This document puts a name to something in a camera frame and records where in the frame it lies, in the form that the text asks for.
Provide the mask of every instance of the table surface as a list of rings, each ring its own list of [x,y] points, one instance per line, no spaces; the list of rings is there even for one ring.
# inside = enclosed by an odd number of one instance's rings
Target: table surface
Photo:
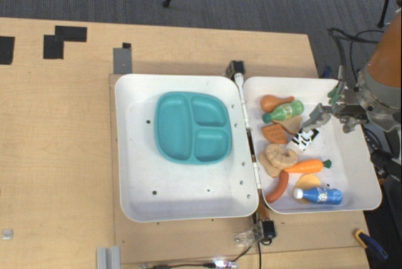
[[[63,60],[44,60],[43,35],[55,25],[86,26],[88,39],[65,42]],[[96,248],[115,244],[124,269],[241,252],[232,235],[248,218],[133,222],[135,248],[124,248],[115,229],[112,49],[132,44],[134,73],[222,75],[243,60],[246,77],[317,77],[307,36],[11,18],[0,18],[0,36],[16,38],[13,63],[0,65],[0,229],[14,230],[0,241],[1,268],[95,268]],[[270,215],[278,237],[263,247],[263,268],[369,268],[352,236],[367,231],[361,211]],[[239,265],[257,268],[256,250]]]

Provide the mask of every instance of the toy sausage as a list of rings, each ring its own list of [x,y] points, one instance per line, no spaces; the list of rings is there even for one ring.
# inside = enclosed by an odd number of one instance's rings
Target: toy sausage
[[[278,200],[281,197],[281,195],[283,194],[283,192],[286,190],[286,187],[288,186],[288,182],[289,182],[289,173],[282,171],[279,174],[279,182],[278,182],[277,186],[275,187],[275,189],[271,193],[269,193],[265,196],[266,202],[272,203],[272,202],[275,202],[276,200]]]

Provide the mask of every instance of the black tape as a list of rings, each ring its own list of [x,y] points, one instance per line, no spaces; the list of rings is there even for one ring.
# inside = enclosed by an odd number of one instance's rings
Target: black tape
[[[87,28],[81,26],[60,26],[56,25],[55,28],[56,41],[87,41]]]
[[[0,36],[0,65],[11,65],[14,57],[13,36]]]
[[[43,36],[43,59],[63,59],[64,43],[54,35]]]

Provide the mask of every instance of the white tray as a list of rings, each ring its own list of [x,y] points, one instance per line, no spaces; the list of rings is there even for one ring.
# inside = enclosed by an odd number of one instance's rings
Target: white tray
[[[224,77],[125,75],[116,83],[121,207],[133,221],[245,217],[258,206],[239,93]],[[183,165],[158,152],[154,115],[166,92],[219,98],[231,121],[232,149],[216,164]]]
[[[244,84],[244,94],[247,102],[250,124],[252,128],[254,149],[256,156],[264,150],[268,141],[261,132],[265,126],[261,116],[263,111],[260,100],[266,94],[278,97],[294,96],[305,105],[302,114],[303,120],[308,119],[308,114],[319,103],[328,103],[327,94],[337,84],[336,80],[329,79],[297,79],[297,78],[274,78],[252,77]],[[318,158],[330,159],[330,169],[324,168],[317,173],[324,187],[336,188],[342,191],[343,201],[338,206],[329,204],[302,204],[293,198],[293,187],[300,174],[290,174],[289,184],[285,193],[275,202],[270,203],[272,210],[282,213],[304,212],[328,212],[349,210],[371,210],[381,203],[381,190],[370,162],[367,145],[360,126],[356,130],[345,134],[339,120],[332,117],[324,126],[318,129],[319,134],[306,152],[299,156],[298,160]],[[259,176],[264,194],[271,192],[278,179],[270,177],[259,166]]]

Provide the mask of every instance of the toy carrot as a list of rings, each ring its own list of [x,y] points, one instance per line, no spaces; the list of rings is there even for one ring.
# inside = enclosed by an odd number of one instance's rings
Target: toy carrot
[[[284,171],[288,173],[317,173],[321,171],[323,167],[330,168],[331,164],[330,160],[324,162],[320,160],[305,160],[284,169]]]

